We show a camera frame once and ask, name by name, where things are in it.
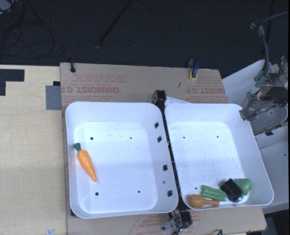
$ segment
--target carrot top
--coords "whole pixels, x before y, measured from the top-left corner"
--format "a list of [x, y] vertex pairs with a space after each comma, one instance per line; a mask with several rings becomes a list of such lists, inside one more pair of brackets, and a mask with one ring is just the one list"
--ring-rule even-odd
[[80, 143], [76, 143], [73, 147], [74, 147], [77, 151], [81, 150], [81, 144], [80, 144]]

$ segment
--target white tray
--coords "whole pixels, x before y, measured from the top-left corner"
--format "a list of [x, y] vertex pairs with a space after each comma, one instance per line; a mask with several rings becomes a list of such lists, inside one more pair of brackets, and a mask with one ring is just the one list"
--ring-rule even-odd
[[219, 207], [267, 205], [273, 190], [250, 123], [236, 104], [183, 104], [166, 107], [165, 115], [184, 202], [200, 194], [201, 185], [213, 188], [232, 178], [249, 178], [252, 189], [238, 202], [220, 201]]
[[[178, 203], [163, 119], [150, 103], [75, 102], [66, 109], [71, 209], [81, 218], [171, 212]], [[97, 181], [73, 145], [89, 152]]]

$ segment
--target toy carrot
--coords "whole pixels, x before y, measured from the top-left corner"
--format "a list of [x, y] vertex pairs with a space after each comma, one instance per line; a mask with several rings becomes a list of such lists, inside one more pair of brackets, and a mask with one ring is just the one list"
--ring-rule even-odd
[[86, 171], [86, 173], [90, 175], [90, 177], [96, 182], [97, 176], [90, 155], [86, 150], [81, 149], [80, 143], [76, 143], [73, 147], [78, 151], [77, 158], [80, 161], [81, 166]]

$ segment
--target cardboard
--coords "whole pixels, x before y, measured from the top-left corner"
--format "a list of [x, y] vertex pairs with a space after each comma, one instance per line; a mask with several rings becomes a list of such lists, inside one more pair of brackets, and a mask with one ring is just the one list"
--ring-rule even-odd
[[[69, 235], [147, 235], [163, 234], [160, 225], [166, 213], [81, 219], [72, 215], [69, 198], [68, 149], [65, 110], [75, 101], [149, 102], [155, 90], [168, 97], [191, 103], [228, 103], [218, 70], [199, 69], [197, 80], [189, 79], [190, 69], [137, 67], [100, 64], [60, 64], [62, 120], [64, 135], [67, 226]], [[190, 211], [193, 224], [181, 234], [224, 234], [262, 231], [266, 221], [261, 207]]]

